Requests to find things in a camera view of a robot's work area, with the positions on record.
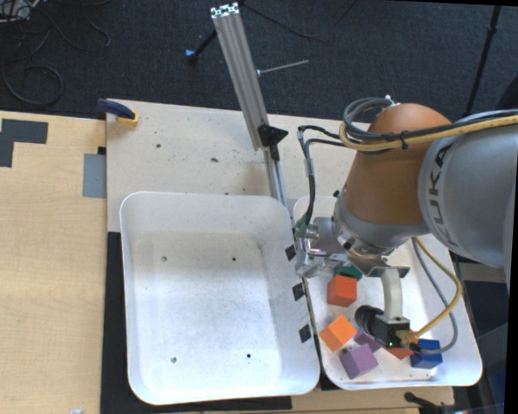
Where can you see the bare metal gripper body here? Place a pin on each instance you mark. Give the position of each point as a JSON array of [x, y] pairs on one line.
[[325, 236]]

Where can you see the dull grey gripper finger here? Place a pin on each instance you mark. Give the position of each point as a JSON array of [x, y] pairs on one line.
[[336, 261], [308, 268]]

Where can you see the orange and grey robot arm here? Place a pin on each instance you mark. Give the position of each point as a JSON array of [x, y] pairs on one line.
[[387, 179]]

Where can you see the green cube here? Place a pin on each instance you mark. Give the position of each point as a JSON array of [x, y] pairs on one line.
[[349, 272]]

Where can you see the dark orange cube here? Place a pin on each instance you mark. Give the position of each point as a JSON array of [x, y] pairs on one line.
[[341, 291], [399, 353]]

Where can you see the thin black rod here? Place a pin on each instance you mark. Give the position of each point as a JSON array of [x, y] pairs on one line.
[[309, 312]]

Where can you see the light orange cube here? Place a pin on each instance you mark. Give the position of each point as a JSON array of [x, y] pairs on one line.
[[338, 332]]

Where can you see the purple cube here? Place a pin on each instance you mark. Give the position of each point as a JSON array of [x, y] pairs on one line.
[[366, 340], [359, 361]]

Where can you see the white plastic tray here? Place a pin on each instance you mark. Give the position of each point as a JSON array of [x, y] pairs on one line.
[[410, 377], [209, 303]]

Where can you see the blue cube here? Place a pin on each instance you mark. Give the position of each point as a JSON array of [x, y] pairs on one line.
[[427, 356]]

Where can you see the pale flat board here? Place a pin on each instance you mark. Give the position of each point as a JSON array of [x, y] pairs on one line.
[[178, 162]]

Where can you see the black cylinder on white bracket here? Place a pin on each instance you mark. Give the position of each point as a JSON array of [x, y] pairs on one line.
[[389, 330]]

